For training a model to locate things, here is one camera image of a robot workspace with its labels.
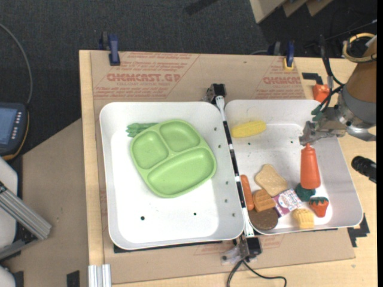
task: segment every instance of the robotic arm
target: robotic arm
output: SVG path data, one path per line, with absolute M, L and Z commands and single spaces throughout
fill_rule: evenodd
M 357 36 L 350 38 L 349 44 L 355 39 Z M 346 132 L 364 141 L 376 141 L 376 136 L 368 131 L 376 125 L 376 51 L 377 38 L 374 36 L 369 41 L 364 57 L 348 58 L 358 63 L 354 72 L 344 86 L 334 90 L 339 93 L 334 107 L 329 108 L 325 100 L 312 112 L 315 117 L 312 122 L 306 122 L 303 135 L 299 138 L 302 145 L 313 144 L 325 137 L 343 137 Z M 347 44 L 344 55 L 349 57 Z M 332 73 L 328 60 L 323 60 L 330 77 Z

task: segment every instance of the toy carrot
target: toy carrot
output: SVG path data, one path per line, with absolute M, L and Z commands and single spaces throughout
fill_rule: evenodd
M 325 197 L 313 197 L 310 198 L 309 205 L 315 214 L 322 218 L 326 215 L 326 210 L 329 206 L 329 200 Z
M 247 210 L 253 210 L 254 209 L 253 194 L 251 193 L 251 188 L 250 188 L 250 184 L 249 184 L 249 180 L 247 176 L 241 175 L 241 184 L 242 184 L 242 188 L 244 189 L 244 196 L 245 196 Z

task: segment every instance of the gray carpet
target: gray carpet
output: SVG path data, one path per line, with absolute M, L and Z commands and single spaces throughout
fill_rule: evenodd
M 34 78 L 22 152 L 81 117 L 78 51 L 98 49 L 102 31 L 117 34 L 121 50 L 251 54 L 294 40 L 295 56 L 317 57 L 308 44 L 321 33 L 355 29 L 376 14 L 377 0 L 335 0 L 314 17 L 305 6 L 289 18 L 279 8 L 257 24 L 249 0 L 0 0 L 0 23 L 20 41 Z M 355 32 L 376 33 L 376 24 Z M 348 36 L 329 40 L 330 57 L 340 57 Z M 0 29 L 0 101 L 25 101 L 28 82 L 19 48 Z

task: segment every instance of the white tray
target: white tray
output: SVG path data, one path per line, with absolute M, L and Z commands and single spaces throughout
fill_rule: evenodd
M 314 100 L 234 100 L 225 107 L 229 128 L 252 120 L 262 120 L 266 130 L 248 138 L 233 138 L 240 174 L 248 176 L 252 192 L 260 189 L 254 177 L 264 164 L 271 164 L 295 189 L 300 182 L 299 143 L 304 125 L 319 102 Z M 314 230 L 358 225 L 363 211 L 337 138 L 313 144 L 318 160 L 321 185 L 315 196 L 327 197 L 330 204 L 325 217 L 314 218 Z M 309 208 L 308 202 L 303 206 Z M 279 218 L 278 225 L 262 234 L 301 231 L 291 214 Z
M 135 169 L 129 154 L 132 123 L 170 119 L 189 122 L 217 160 L 215 175 L 197 189 L 172 199 L 156 196 Z M 244 229 L 223 122 L 206 102 L 114 102 L 100 113 L 112 241 L 126 250 L 213 242 L 238 237 Z

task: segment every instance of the orange bottle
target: orange bottle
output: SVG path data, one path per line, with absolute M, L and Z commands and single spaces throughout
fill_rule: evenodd
M 304 189 L 315 189 L 321 185 L 317 155 L 309 143 L 300 153 L 300 184 Z

